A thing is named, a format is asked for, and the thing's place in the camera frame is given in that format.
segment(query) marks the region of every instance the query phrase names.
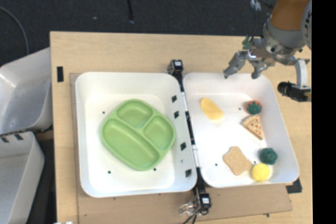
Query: pizza slice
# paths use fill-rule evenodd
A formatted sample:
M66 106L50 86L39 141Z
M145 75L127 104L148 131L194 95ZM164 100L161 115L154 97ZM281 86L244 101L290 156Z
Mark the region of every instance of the pizza slice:
M259 115L252 115L247 117L244 119L242 125L260 140L264 139L264 131Z

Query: green plate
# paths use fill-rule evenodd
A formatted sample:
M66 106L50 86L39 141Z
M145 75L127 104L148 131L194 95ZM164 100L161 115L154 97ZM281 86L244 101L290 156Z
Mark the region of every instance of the green plate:
M136 170L154 168L175 141L173 124L144 101L131 99L104 120L101 139L109 151Z

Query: white container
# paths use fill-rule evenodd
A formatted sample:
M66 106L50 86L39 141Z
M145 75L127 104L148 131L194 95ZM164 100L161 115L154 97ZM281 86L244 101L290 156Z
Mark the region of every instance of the white container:
M77 78L75 88L80 183L88 195L116 197L193 188L197 174L183 98L175 78L164 73L88 72ZM127 166L100 139L106 116L129 99L153 106L175 127L173 146L153 170L138 171Z
M27 222L44 161L32 132L0 138L0 224Z
M50 48L0 68L0 134L52 125Z
M222 73L189 73L183 80L191 117L199 164L203 179L212 187L224 188L257 184L291 183L299 176L299 166L282 119L280 108L270 81L261 76L234 74L224 79ZM213 122L200 107L208 97L224 112L224 117ZM265 138L259 140L246 130L241 122L249 116L245 105L259 101ZM236 176L223 162L223 155L232 146L238 146L252 162L260 163L259 151L271 147L278 159L271 168L267 181L256 182L249 172Z

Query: wooden table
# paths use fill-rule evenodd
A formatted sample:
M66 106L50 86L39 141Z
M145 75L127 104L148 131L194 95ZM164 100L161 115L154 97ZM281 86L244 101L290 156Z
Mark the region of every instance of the wooden table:
M74 223L182 223L179 204L192 195L162 194L92 198L78 184L71 100L72 74L87 71L164 72L181 59L184 72L222 72L243 37L51 32L52 96L57 220ZM311 59L306 47L300 58ZM249 63L241 73L251 73ZM276 89L296 83L295 68L276 64L262 73ZM309 83L311 66L308 64ZM219 223L312 223L311 103L299 103L276 91L282 116L300 166L302 193L287 194L283 184L228 189L209 188L213 207L197 221Z

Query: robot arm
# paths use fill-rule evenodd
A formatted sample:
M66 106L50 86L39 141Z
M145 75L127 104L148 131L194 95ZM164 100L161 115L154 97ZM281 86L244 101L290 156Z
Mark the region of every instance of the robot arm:
M258 0L251 0L255 12L260 11ZM306 64L309 59L296 59L297 51L305 45L311 49L312 0L277 0L264 24L260 38L247 37L243 50L235 53L224 70L224 77L238 72L246 60L254 67L252 78L274 66L276 62L295 66L297 84L282 82L278 90L297 101L311 101L310 87L307 86Z

